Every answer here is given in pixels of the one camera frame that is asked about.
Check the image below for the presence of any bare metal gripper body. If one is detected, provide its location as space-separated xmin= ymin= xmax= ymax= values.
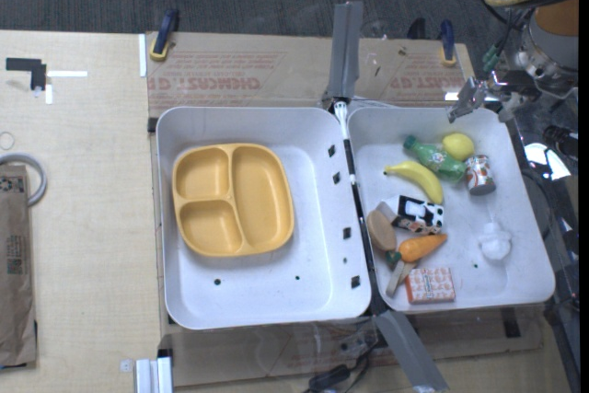
xmin=489 ymin=48 xmax=580 ymax=105

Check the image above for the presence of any yellow lemon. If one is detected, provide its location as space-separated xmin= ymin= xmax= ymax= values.
xmin=441 ymin=132 xmax=476 ymax=163

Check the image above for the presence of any green plastic bottle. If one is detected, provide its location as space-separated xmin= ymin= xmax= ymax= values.
xmin=402 ymin=133 xmax=468 ymax=184

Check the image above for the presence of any white and orange can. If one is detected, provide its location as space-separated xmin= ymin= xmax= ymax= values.
xmin=464 ymin=154 xmax=498 ymax=197

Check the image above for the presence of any yellow banana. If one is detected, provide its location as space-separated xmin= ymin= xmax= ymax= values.
xmin=383 ymin=159 xmax=445 ymax=206

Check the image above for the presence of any white plastic tray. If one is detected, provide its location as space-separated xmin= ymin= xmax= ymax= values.
xmin=155 ymin=105 xmax=374 ymax=331
xmin=346 ymin=105 xmax=557 ymax=316

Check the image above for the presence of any black and white carton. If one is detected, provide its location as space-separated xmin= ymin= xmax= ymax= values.
xmin=376 ymin=194 xmax=446 ymax=237

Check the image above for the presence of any white lumpy figure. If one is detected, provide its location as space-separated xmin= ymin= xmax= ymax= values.
xmin=476 ymin=221 xmax=514 ymax=263

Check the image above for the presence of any orange carrot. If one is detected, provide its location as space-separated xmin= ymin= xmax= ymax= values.
xmin=385 ymin=233 xmax=449 ymax=269

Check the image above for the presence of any tan oval biscuit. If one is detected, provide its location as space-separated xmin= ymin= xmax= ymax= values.
xmin=365 ymin=209 xmax=398 ymax=253

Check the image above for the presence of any orange and white packet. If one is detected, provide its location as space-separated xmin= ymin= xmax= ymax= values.
xmin=404 ymin=267 xmax=457 ymax=306

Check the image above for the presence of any beige wooden stick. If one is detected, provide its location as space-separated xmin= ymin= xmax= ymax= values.
xmin=385 ymin=260 xmax=418 ymax=298

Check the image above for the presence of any yellow divided plate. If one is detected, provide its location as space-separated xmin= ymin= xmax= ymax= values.
xmin=171 ymin=142 xmax=296 ymax=259

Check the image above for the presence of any brown cardboard board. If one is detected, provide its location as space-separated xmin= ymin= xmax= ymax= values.
xmin=145 ymin=30 xmax=545 ymax=388

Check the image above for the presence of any brown paper bag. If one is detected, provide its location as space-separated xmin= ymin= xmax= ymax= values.
xmin=0 ymin=165 xmax=39 ymax=369

